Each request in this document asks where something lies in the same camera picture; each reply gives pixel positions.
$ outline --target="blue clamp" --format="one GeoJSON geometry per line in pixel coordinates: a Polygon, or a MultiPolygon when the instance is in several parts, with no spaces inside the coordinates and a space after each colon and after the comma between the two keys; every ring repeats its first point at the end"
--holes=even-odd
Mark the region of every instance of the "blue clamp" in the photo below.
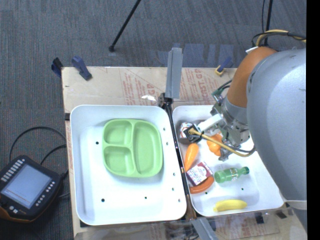
{"type": "Polygon", "coordinates": [[[80,58],[79,56],[74,56],[72,58],[72,65],[74,67],[76,67],[77,69],[80,70],[80,75],[85,79],[85,80],[89,80],[90,78],[92,78],[92,75],[90,74],[90,72],[87,69],[86,64],[84,63],[83,59],[80,58]]]}
{"type": "Polygon", "coordinates": [[[234,64],[234,63],[231,61],[231,57],[227,57],[227,58],[225,59],[225,61],[215,69],[214,72],[215,72],[218,76],[221,76],[222,73],[224,72],[224,69],[231,67],[233,64],[234,64]]]}
{"type": "Polygon", "coordinates": [[[51,64],[52,71],[60,78],[61,78],[61,68],[63,67],[64,66],[62,65],[58,57],[56,57],[51,64]]]}

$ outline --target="green plate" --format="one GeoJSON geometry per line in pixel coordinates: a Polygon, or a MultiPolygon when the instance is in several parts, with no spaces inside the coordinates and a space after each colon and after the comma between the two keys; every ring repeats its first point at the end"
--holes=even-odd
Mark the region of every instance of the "green plate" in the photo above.
{"type": "Polygon", "coordinates": [[[112,119],[103,127],[104,166],[113,174],[145,178],[163,165],[161,135],[156,126],[141,119],[112,119]]]}

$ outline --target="display screen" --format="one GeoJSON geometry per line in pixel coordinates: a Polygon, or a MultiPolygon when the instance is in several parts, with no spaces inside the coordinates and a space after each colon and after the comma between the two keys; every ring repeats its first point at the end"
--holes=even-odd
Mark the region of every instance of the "display screen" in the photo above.
{"type": "Polygon", "coordinates": [[[26,164],[1,191],[1,194],[30,209],[51,178],[26,164]]]}

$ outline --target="white tray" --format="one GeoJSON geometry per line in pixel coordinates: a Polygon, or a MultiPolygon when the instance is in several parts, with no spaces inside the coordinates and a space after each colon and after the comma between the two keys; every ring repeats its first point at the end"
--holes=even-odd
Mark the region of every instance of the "white tray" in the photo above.
{"type": "MultiPolygon", "coordinates": [[[[180,125],[183,122],[198,123],[211,117],[212,105],[182,105],[174,109],[172,119],[175,125],[177,136],[179,136],[180,125]]],[[[231,167],[241,168],[247,166],[249,174],[243,175],[235,181],[228,181],[222,184],[213,182],[211,187],[202,193],[191,194],[191,201],[194,209],[206,217],[253,212],[261,210],[272,210],[281,207],[284,201],[280,191],[271,178],[259,154],[254,152],[248,157],[241,157],[231,154],[226,161],[218,160],[208,148],[206,140],[199,143],[199,152],[193,165],[199,162],[206,162],[214,172],[231,167]],[[247,207],[238,210],[226,210],[216,212],[213,210],[215,203],[220,200],[241,199],[247,202],[247,207]]],[[[181,158],[185,160],[188,144],[178,141],[181,158]]],[[[244,150],[251,150],[253,147],[252,139],[241,145],[244,150]]]]}
{"type": "Polygon", "coordinates": [[[186,212],[186,197],[167,113],[157,106],[80,105],[70,114],[75,206],[88,225],[170,221],[186,212]],[[160,131],[163,166],[152,177],[111,174],[103,162],[102,137],[111,119],[141,119],[160,131]]]}

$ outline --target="green bottle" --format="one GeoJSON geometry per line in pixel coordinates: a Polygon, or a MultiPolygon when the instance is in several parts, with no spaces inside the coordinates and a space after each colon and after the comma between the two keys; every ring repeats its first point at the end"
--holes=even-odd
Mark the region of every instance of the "green bottle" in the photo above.
{"type": "Polygon", "coordinates": [[[248,173],[249,173],[249,168],[246,166],[242,167],[240,169],[229,168],[229,169],[225,169],[225,170],[219,170],[214,173],[214,180],[217,183],[235,181],[241,175],[246,175],[248,173]]]}

